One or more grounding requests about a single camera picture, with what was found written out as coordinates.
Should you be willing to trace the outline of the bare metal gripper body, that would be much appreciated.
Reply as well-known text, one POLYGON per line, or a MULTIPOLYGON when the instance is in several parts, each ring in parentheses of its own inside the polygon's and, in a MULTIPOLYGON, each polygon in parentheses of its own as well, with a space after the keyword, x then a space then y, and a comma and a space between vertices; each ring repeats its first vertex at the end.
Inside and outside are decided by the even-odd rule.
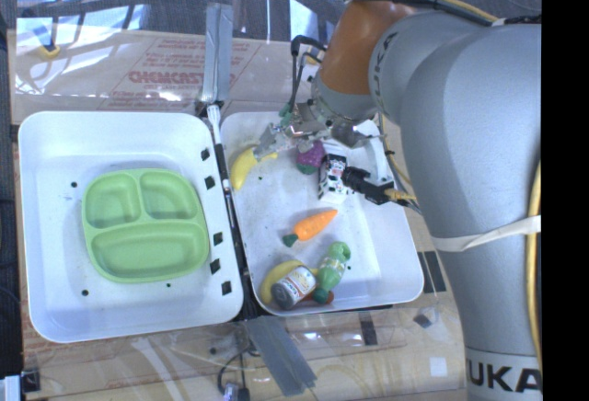
POLYGON ((360 124, 336 114, 316 101, 287 103, 279 112, 279 126, 288 137, 314 136, 317 141, 333 140, 348 148, 367 145, 373 139, 382 139, 380 132, 360 132, 360 124))

